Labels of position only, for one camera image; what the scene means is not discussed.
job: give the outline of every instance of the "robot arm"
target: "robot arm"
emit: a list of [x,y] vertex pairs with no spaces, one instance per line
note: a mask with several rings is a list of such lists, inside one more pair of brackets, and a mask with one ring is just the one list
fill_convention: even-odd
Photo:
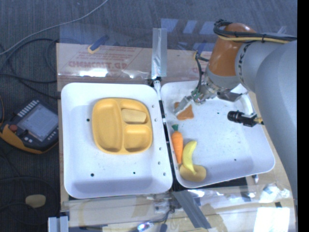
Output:
[[[254,92],[263,124],[286,170],[297,207],[297,38],[258,34],[244,24],[222,20],[216,22],[214,32],[219,39],[206,67],[204,82],[190,97],[185,97],[182,107],[178,106],[174,113],[182,111],[190,100],[202,104],[218,97],[234,102],[241,94],[231,90],[239,84]],[[248,116],[232,112],[228,119],[253,126],[247,119],[257,118]]]

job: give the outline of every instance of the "white tray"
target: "white tray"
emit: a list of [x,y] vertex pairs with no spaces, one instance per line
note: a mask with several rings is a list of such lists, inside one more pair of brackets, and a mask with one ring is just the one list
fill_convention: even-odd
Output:
[[161,88],[170,142],[170,136],[174,132],[171,126],[179,124],[184,145],[191,140],[197,141],[193,163],[202,165],[207,170],[207,176],[202,182],[184,180],[180,176],[171,143],[178,182],[186,188],[198,188],[270,171],[274,167],[275,159],[262,125],[247,127],[227,119],[229,111],[245,112],[252,109],[247,106],[250,101],[248,95],[243,95],[244,97],[236,102],[214,98],[203,105],[192,104],[194,119],[176,118],[173,114],[175,102],[188,96],[196,85],[197,81],[176,82],[164,84]]
[[[131,155],[104,153],[95,145],[91,115],[103,98],[129,98],[144,103],[153,127],[146,151]],[[71,83],[61,92],[64,186],[77,199],[162,193],[172,173],[158,97],[153,88],[135,84]]]

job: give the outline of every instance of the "clear plastic sheet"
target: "clear plastic sheet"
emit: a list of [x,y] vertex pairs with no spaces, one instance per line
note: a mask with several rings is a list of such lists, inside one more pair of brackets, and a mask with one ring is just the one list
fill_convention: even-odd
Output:
[[70,201],[64,208],[69,211],[71,231],[96,226],[104,232],[131,232],[144,226],[158,232],[162,224],[171,232],[294,231],[291,191],[278,183],[181,192],[190,193],[211,228],[195,228],[172,193]]
[[[162,83],[198,80],[194,54],[200,42],[191,42],[190,38],[178,42],[169,30],[164,30],[167,42],[166,37],[153,42],[153,30],[116,31],[87,24],[62,27],[56,46],[58,91],[73,81],[147,83],[153,73],[162,77]],[[208,43],[205,47],[204,58],[210,58],[208,50],[212,45]],[[163,66],[156,67],[154,72],[153,63],[158,60]],[[203,70],[206,65],[201,62]]]
[[153,29],[153,53],[152,53],[152,79],[166,76],[167,50],[168,50],[167,29]]

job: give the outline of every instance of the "white cable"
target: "white cable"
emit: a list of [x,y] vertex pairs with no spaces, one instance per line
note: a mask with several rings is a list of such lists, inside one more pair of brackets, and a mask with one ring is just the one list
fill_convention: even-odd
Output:
[[155,90],[156,90],[156,93],[157,93],[157,95],[158,95],[159,100],[162,100],[161,94],[160,94],[161,84],[160,84],[160,81],[159,81],[159,80],[155,80],[155,81],[154,81],[154,88],[155,88]]
[[56,28],[56,27],[60,27],[60,26],[63,26],[63,25],[66,25],[66,24],[69,24],[69,23],[72,23],[72,22],[76,22],[76,21],[79,21],[79,20],[82,20],[84,19],[85,17],[89,16],[90,14],[92,14],[94,11],[96,11],[97,9],[99,9],[100,7],[102,7],[108,0],[105,0],[102,4],[100,4],[98,7],[96,7],[95,9],[93,9],[92,11],[90,11],[89,13],[85,14],[84,16],[80,17],[80,18],[77,18],[75,20],[72,20],[72,21],[68,21],[68,22],[63,22],[63,23],[60,23],[58,25],[54,25],[54,26],[51,26],[49,28],[45,28],[45,29],[42,29],[36,33],[33,33],[33,34],[30,34],[28,35],[27,37],[23,38],[22,40],[20,40],[19,42],[17,42],[16,44],[14,44],[13,46],[11,46],[9,49],[5,50],[4,52],[1,52],[0,53],[0,56],[7,53],[8,51],[10,51],[11,49],[13,49],[15,46],[17,46],[18,44],[22,43],[24,40],[30,38],[31,36],[33,35],[36,35],[38,33],[41,33],[41,32],[44,32],[44,31],[47,31],[49,29],[53,29],[53,28]]

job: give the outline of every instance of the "orange handheld controller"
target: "orange handheld controller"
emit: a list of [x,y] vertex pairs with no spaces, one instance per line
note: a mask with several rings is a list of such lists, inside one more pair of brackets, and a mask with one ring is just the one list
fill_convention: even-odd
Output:
[[56,145],[58,135],[57,112],[38,98],[14,111],[0,126],[4,141],[34,154],[42,154]]

